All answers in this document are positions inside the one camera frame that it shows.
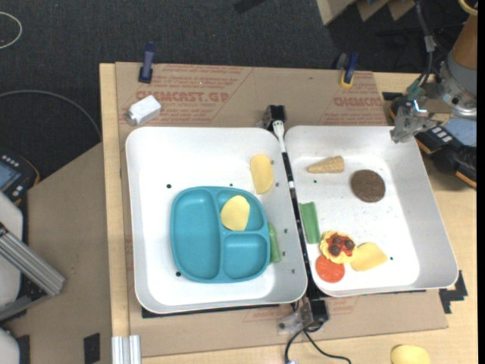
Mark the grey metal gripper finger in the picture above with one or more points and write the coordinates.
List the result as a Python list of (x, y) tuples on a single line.
[(401, 131), (423, 122)]

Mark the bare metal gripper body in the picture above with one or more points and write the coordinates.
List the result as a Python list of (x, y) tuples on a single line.
[(456, 102)]

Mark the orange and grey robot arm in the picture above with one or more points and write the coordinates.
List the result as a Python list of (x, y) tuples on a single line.
[(464, 48)]

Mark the brown round biscuit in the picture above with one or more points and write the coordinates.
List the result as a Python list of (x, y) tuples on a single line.
[(367, 186)]

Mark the tan ice cream cone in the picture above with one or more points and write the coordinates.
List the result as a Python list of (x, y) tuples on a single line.
[(328, 165)]

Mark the white plastic tray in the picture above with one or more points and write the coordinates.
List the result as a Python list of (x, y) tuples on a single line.
[(159, 165), (413, 211)]

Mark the thin black and white rod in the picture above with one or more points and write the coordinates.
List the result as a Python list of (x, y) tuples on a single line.
[(291, 188)]

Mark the green celery stick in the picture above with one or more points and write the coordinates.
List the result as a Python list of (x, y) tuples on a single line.
[(310, 222), (274, 245)]

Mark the yellow potato slice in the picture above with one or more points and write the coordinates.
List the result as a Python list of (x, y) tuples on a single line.
[(235, 213), (262, 173), (367, 257), (410, 355)]

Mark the yellow spaghetti with meatballs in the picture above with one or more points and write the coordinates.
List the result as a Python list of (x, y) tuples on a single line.
[(336, 245)]

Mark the orange round slice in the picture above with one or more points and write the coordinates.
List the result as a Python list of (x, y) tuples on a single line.
[(329, 269)]

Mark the brown cardboard board red print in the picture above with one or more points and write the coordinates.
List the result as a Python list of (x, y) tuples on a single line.
[(227, 85)]

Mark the blue divided plate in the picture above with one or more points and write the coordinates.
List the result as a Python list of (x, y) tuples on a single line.
[(197, 237)]

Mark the small white carton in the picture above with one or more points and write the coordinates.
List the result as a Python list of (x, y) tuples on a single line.
[(144, 109)]

